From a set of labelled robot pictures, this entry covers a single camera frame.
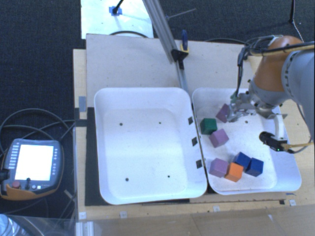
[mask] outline cube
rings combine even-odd
[[[250,164],[251,158],[245,155],[242,152],[239,152],[233,159],[233,163],[237,163],[247,169],[248,165]]]
[[[226,123],[226,122],[227,122],[226,117],[227,117],[227,115],[228,115],[229,108],[230,108],[230,107],[229,107],[228,105],[224,104],[224,105],[221,107],[220,111],[217,113],[216,118],[218,118],[220,121]]]
[[[225,176],[227,172],[228,162],[216,158],[211,162],[209,173],[217,177]]]
[[[217,128],[216,119],[204,118],[200,123],[201,134],[211,135]]]
[[[215,132],[213,132],[209,136],[210,141],[212,142],[213,147],[217,148],[219,146],[222,146],[228,141],[228,136],[224,129],[219,129]]]
[[[260,161],[256,158],[252,158],[250,161],[250,164],[248,165],[247,169],[245,170],[245,173],[256,177],[256,176],[262,174],[263,167],[264,167],[263,161]]]
[[[225,178],[233,182],[241,179],[244,167],[236,163],[230,163],[227,167]]]

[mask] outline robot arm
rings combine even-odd
[[[283,36],[277,38],[268,49],[277,50],[299,43],[301,41],[295,37]],[[265,118],[274,118],[272,110],[287,99],[302,105],[314,140],[314,47],[263,57],[249,90],[231,101],[227,119],[234,122],[240,116],[256,113]]]

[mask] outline cable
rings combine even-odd
[[[309,145],[313,145],[314,143],[308,142],[306,144],[281,144],[281,146],[285,150],[289,150],[290,148],[298,148],[298,147],[308,147]]]
[[[35,128],[35,127],[32,127],[32,126],[25,126],[25,125],[6,125],[2,128],[22,128],[22,129],[31,129],[31,130],[35,130],[36,132],[39,132],[43,135],[45,135],[47,138],[51,139],[51,140],[54,140],[54,138],[49,135],[48,133],[46,133],[45,131],[39,129],[39,128]]]
[[[5,123],[11,119],[12,117],[14,117],[15,115],[17,114],[20,114],[20,113],[23,113],[23,112],[40,112],[40,113],[44,113],[50,117],[53,117],[54,119],[57,119],[67,130],[69,129],[69,126],[65,123],[65,121],[63,121],[59,116],[57,116],[56,114],[52,113],[52,112],[49,112],[47,110],[44,110],[44,109],[39,109],[39,108],[29,108],[29,109],[22,109],[22,110],[19,110],[19,111],[16,111],[14,113],[12,113],[9,117],[7,117],[3,123],[0,125],[0,152],[2,155],[4,155],[4,149],[2,147],[2,144],[1,144],[1,131],[5,125]]]
[[[28,205],[28,206],[25,206],[25,207],[23,207],[23,208],[20,208],[20,209],[16,209],[16,210],[4,212],[3,214],[8,215],[8,214],[16,213],[16,212],[18,212],[18,211],[22,211],[22,210],[28,209],[28,208],[30,208],[30,207],[32,207],[32,206],[34,206],[34,205],[40,203],[42,200],[44,200],[44,199],[37,200],[36,202],[34,202],[34,203],[32,203],[32,204],[30,204],[30,205]]]
[[[295,0],[292,0],[292,3],[293,3],[293,13],[292,13],[292,24],[294,26],[294,28],[296,29],[297,33],[299,34],[302,42],[304,42],[303,38],[302,38],[302,35],[301,35],[301,32],[299,31],[299,29],[297,28],[296,26],[296,23],[295,23],[295,20],[294,20],[294,15],[295,15]]]
[[[234,38],[210,38],[210,39],[205,40],[204,42],[217,42],[217,41],[230,41],[230,42],[243,44],[243,45],[246,44],[246,42],[242,40],[234,39]]]
[[[302,112],[302,110],[301,110],[300,105],[296,103],[296,106],[297,106],[297,109],[298,109],[298,110],[299,110],[299,112],[300,112],[300,115],[301,115],[301,117],[302,117],[303,121],[304,121],[304,122],[305,122],[305,124],[306,124],[305,117],[304,117],[304,114],[303,114],[303,112]]]
[[[299,149],[299,150],[294,151],[294,150],[289,149],[288,151],[290,151],[291,154],[300,153],[300,152],[302,152],[303,150],[305,150],[309,145],[311,145],[311,144],[310,144],[311,141],[312,141],[312,138],[310,138],[310,139],[309,139],[309,142],[308,142],[304,147],[302,147],[302,148]]]
[[[44,201],[46,205],[46,218],[49,218],[49,205],[46,198],[44,198]]]
[[[243,77],[243,61],[250,53],[250,49],[257,49],[258,44],[262,45],[262,43],[265,43],[265,42],[270,43],[270,41],[272,41],[275,37],[277,36],[269,35],[265,37],[256,37],[256,38],[252,38],[244,42],[244,47],[240,51],[237,58],[237,67],[238,67],[237,87],[234,94],[231,96],[232,99],[235,100],[238,96],[238,92],[239,92],[241,82],[242,82],[242,77]]]
[[[71,214],[73,214],[73,213],[74,213],[74,208],[71,209],[71,211],[68,212],[67,215],[66,215],[64,218],[65,218],[65,219],[68,219],[68,217],[69,217]]]
[[[75,209],[73,209],[73,212],[72,212],[72,215],[71,215],[71,218],[70,218],[70,222],[69,222],[69,225],[68,225],[68,230],[71,229],[72,225],[73,226],[75,225]]]
[[[121,30],[121,31],[113,32],[110,35],[117,35],[117,34],[124,34],[124,33],[135,34],[135,35],[139,35],[139,36],[144,37],[144,38],[148,38],[146,35],[139,33],[139,32],[136,32],[136,31],[132,31],[132,30]]]
[[[63,212],[61,213],[59,219],[57,220],[57,222],[55,223],[55,226],[53,227],[53,230],[56,228],[56,226],[58,226],[62,220],[62,217],[65,213],[65,211],[68,209],[68,207],[70,206],[70,204],[72,203],[72,201],[74,200],[74,198],[76,197],[77,192],[75,192],[72,196],[72,198],[70,199],[70,201],[68,202],[68,204],[65,206],[65,208],[63,209]]]
[[[70,126],[70,128],[68,128],[68,130],[59,138],[59,142],[61,142],[63,139],[64,139],[64,137],[71,131],[71,129],[72,128],[74,128],[74,126],[75,126],[75,123],[73,123],[71,126]]]
[[[300,43],[295,45],[289,45],[285,47],[280,48],[274,48],[274,49],[258,49],[258,48],[250,48],[250,53],[253,56],[271,56],[276,55],[280,53],[290,53],[294,51],[301,51],[301,50],[311,50],[314,49],[314,41],[307,42],[307,43]]]
[[[67,122],[74,122],[74,120],[64,120],[64,122],[66,122],[66,123],[67,123]],[[47,125],[47,126],[44,126],[44,127],[40,128],[40,129],[41,129],[41,130],[44,130],[44,129],[46,129],[46,128],[50,128],[50,127],[55,126],[55,125],[58,125],[58,124],[60,124],[59,121],[54,122],[54,123],[52,123],[52,124],[49,124],[49,125]],[[26,136],[22,137],[22,139],[25,139],[25,138],[27,138],[27,137],[33,135],[33,134],[36,134],[36,131],[34,131],[34,132],[30,133],[30,134],[27,134]]]

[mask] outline bin hole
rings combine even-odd
[[[192,117],[188,118],[188,123],[189,123],[189,125],[191,125],[193,123]]]
[[[195,146],[198,143],[197,137],[193,138],[191,142],[192,142],[192,145]]]

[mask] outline metal bracket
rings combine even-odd
[[[179,69],[184,70],[183,60],[188,56],[188,53],[173,49],[171,51],[171,54],[172,54],[174,61],[178,62]]]

